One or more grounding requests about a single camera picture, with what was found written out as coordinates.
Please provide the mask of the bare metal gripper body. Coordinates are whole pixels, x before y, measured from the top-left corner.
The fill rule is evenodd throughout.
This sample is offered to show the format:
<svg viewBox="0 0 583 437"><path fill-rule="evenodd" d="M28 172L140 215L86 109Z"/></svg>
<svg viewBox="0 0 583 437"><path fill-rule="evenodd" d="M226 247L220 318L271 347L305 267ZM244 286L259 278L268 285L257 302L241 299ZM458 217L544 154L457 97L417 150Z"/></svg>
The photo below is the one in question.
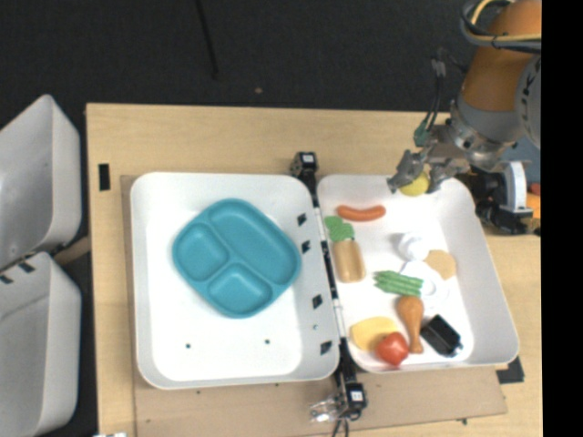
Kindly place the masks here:
<svg viewBox="0 0 583 437"><path fill-rule="evenodd" d="M490 170L502 154L502 144L488 139L464 123L434 125L425 145L432 166Z"/></svg>

